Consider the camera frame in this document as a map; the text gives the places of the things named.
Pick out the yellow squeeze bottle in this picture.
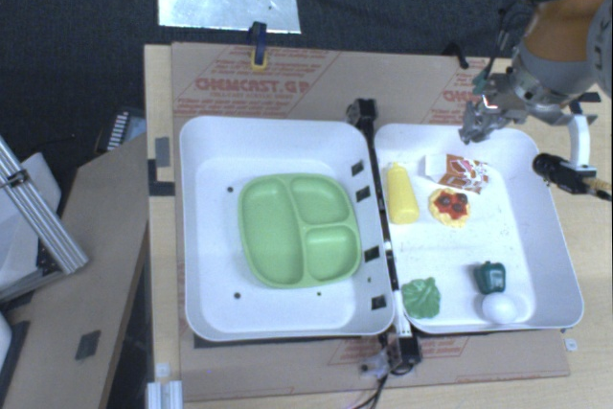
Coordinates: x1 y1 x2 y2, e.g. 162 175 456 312
385 161 421 226

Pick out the green lettuce leaf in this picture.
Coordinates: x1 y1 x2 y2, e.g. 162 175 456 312
399 277 443 321

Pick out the yellow and red pizza slice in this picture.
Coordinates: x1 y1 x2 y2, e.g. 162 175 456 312
426 187 472 229

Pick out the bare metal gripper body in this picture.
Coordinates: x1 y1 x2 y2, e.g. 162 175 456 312
473 72 572 126

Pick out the thin black and white rod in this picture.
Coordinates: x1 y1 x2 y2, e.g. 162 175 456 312
361 122 409 337

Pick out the green divided plate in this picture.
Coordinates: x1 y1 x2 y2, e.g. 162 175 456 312
237 172 363 289

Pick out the red and white carton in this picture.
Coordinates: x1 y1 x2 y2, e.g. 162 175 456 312
422 153 490 195

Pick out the white egg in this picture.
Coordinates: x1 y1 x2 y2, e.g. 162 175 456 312
480 293 519 326

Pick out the black cylinder on white bracket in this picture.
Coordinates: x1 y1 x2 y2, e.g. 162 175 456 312
532 113 600 196

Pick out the dark green bell pepper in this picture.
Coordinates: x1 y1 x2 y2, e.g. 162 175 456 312
473 261 508 296

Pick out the brown cardboard board red print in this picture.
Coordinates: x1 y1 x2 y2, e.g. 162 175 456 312
170 41 572 403

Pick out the black block with thin wires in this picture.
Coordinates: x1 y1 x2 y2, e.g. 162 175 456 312
381 333 423 375
346 97 380 131

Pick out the white plastic tray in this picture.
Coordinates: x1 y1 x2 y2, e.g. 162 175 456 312
373 123 586 335
178 115 397 343

